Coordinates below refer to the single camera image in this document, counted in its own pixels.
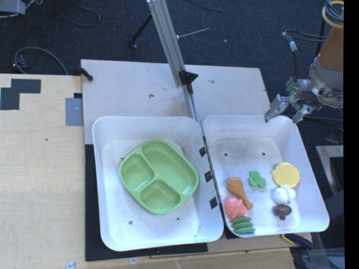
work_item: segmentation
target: pink toy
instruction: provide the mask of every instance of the pink toy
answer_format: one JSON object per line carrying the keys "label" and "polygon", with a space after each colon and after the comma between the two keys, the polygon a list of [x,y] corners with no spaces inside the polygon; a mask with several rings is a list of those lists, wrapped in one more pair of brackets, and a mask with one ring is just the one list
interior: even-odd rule
{"label": "pink toy", "polygon": [[236,197],[230,197],[224,203],[224,212],[228,214],[231,219],[234,219],[237,216],[245,216],[247,207],[243,205],[242,200],[238,200]]}

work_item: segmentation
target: white tray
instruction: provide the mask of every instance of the white tray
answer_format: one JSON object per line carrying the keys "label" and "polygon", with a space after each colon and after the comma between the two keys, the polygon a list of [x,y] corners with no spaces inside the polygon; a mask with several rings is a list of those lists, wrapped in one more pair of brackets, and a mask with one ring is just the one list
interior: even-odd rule
{"label": "white tray", "polygon": [[[236,234],[225,215],[228,229],[240,237],[324,231],[329,225],[325,203],[297,126],[291,119],[278,116],[269,122],[261,116],[213,115],[204,121],[204,134],[223,204],[235,197],[227,189],[227,180],[239,177],[246,196],[254,206],[246,216],[256,229],[252,234]],[[272,213],[276,203],[273,191],[278,187],[271,176],[279,163],[291,163],[300,172],[300,182],[293,189],[296,198],[290,204],[292,213],[285,220]],[[266,187],[249,185],[249,172],[256,170],[265,178]]]}
{"label": "white tray", "polygon": [[[215,241],[223,233],[219,203],[210,171],[202,131],[189,117],[102,117],[93,125],[98,184],[100,232],[104,244],[114,251],[129,251],[177,244]],[[140,144],[160,138],[184,154],[199,175],[195,193],[166,215],[145,210],[119,179],[123,158]]]}

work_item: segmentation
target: green divided plate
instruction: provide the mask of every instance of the green divided plate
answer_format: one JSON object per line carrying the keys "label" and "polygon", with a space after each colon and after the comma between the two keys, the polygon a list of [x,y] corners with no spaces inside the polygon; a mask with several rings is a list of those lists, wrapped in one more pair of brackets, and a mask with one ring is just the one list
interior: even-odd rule
{"label": "green divided plate", "polygon": [[119,178],[134,199],[156,215],[178,208],[199,182],[188,160],[160,139],[147,141],[128,154],[119,166]]}

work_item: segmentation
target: toy chicken drumstick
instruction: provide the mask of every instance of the toy chicken drumstick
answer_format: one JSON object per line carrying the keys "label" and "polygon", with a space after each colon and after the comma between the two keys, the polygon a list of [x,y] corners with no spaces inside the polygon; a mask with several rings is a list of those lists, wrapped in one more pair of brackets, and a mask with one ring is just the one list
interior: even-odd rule
{"label": "toy chicken drumstick", "polygon": [[229,178],[227,180],[227,188],[230,192],[232,192],[233,194],[238,196],[241,200],[243,200],[243,203],[248,210],[253,207],[253,203],[250,202],[246,197],[242,180],[239,177]]}

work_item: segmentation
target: wooden table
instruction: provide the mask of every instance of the wooden table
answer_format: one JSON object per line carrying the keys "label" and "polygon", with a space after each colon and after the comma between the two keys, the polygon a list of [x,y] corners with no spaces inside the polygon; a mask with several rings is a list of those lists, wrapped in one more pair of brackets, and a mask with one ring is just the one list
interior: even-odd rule
{"label": "wooden table", "polygon": [[86,262],[84,127],[67,126],[65,117],[65,99],[82,93],[81,77],[1,74],[0,87],[12,79],[41,80],[41,93],[21,93],[19,110],[0,110],[4,268],[295,268],[279,235],[224,237],[192,256]]}

